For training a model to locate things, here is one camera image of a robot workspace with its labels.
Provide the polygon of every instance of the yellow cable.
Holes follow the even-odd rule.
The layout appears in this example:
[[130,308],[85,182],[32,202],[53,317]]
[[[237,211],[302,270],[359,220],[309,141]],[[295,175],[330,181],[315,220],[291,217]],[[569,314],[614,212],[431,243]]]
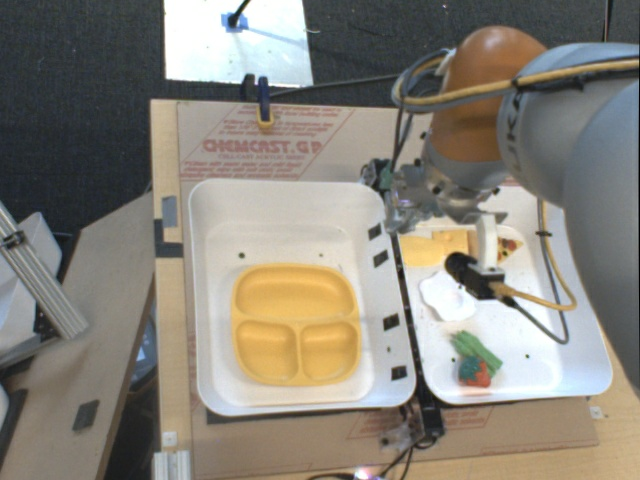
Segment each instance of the yellow cable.
[[437,96],[427,97],[414,97],[407,96],[402,98],[402,83],[399,83],[394,87],[394,95],[397,99],[402,100],[405,105],[416,106],[429,106],[439,105],[442,103],[449,103],[458,99],[468,98],[470,96],[479,96],[495,91],[503,91],[508,89],[517,89],[534,85],[541,82],[551,82],[554,80],[560,80],[563,78],[569,78],[572,76],[580,75],[583,73],[597,73],[600,71],[624,71],[628,69],[640,68],[640,60],[620,60],[610,62],[597,62],[593,64],[584,64],[582,66],[574,66],[569,68],[555,69],[552,71],[545,71],[543,73],[534,73],[532,75],[526,75],[513,80],[501,80],[499,82],[491,82],[488,84],[475,85],[472,87],[465,87],[457,91],[446,92],[438,94]]
[[[542,203],[542,226],[543,231],[547,229],[547,203],[543,201]],[[521,291],[512,288],[504,283],[489,283],[489,288],[491,288],[494,293],[500,297],[519,297],[520,299],[525,299],[530,302],[535,302],[536,304],[540,304],[542,306],[546,306],[550,309],[555,309],[557,311],[571,311],[578,306],[578,301],[576,300],[575,295],[567,285],[564,277],[560,273],[560,268],[558,267],[558,262],[556,261],[555,256],[553,255],[553,250],[551,249],[551,243],[549,242],[549,236],[544,235],[544,246],[547,249],[547,255],[549,256],[549,263],[551,263],[551,268],[553,269],[554,274],[556,275],[560,286],[571,300],[570,304],[556,304],[555,302],[550,302],[548,300],[540,299],[535,297],[534,295],[524,293]]]

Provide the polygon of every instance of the black carpet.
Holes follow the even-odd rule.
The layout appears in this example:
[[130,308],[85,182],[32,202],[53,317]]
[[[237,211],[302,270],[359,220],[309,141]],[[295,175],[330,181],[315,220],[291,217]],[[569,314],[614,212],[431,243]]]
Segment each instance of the black carpet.
[[[610,40],[638,42],[640,0],[615,0]],[[473,30],[511,25],[547,46],[599,41],[605,0],[304,0],[316,83],[397,73]],[[150,179],[149,100],[229,100],[169,82],[163,0],[0,0],[0,200],[72,232]],[[389,84],[290,102],[390,106]]]

